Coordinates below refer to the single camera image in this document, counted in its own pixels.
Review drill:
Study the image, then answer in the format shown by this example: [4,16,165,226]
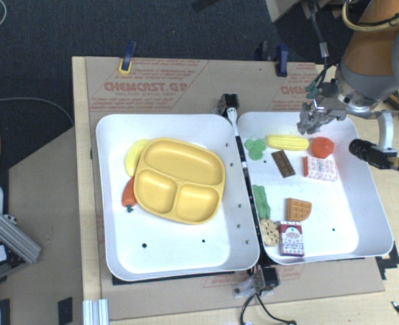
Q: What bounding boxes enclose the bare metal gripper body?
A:
[316,81,380,121]

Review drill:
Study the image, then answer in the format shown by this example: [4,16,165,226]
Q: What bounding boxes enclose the yellow corn cob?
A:
[265,134,310,152]

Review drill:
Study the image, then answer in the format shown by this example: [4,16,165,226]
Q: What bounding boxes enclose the red tomato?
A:
[310,136,335,159]

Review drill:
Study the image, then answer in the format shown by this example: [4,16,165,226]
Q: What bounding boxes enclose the brown chocolate bar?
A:
[271,150,296,179]

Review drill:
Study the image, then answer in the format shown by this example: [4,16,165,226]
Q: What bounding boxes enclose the red and white packet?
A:
[302,156,338,183]

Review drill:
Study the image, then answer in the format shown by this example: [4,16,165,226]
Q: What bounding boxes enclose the green broccoli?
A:
[243,138,266,160]

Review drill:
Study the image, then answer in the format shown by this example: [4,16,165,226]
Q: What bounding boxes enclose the thin black and white rod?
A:
[227,108,265,267]

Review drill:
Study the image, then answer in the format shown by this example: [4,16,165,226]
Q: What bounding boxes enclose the orange waffle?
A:
[285,197,312,223]

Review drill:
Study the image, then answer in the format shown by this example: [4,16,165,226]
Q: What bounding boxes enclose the green beans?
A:
[252,184,272,221]

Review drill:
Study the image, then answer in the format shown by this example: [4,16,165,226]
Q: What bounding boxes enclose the white plastic tray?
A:
[95,113,260,282]
[236,111,394,265]

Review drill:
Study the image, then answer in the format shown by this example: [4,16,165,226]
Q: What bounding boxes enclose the beige chocolate chip biscuit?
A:
[259,217,281,247]

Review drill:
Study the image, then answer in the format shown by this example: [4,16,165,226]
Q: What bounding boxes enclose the red and white carton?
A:
[278,221,306,257]

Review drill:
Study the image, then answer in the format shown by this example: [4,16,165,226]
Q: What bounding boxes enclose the brown cardboard board red print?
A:
[84,56,386,321]

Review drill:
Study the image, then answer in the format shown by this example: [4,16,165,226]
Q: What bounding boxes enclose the yellow divided plate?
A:
[133,137,227,225]

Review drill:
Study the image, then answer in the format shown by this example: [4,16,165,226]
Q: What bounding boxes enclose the yellow banana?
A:
[124,139,150,177]

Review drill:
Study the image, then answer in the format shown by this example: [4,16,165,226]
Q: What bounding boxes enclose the orange carrot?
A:
[121,176,138,213]

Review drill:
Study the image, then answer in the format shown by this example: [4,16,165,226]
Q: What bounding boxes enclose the black cylinder on white bracket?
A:
[348,110,399,171]

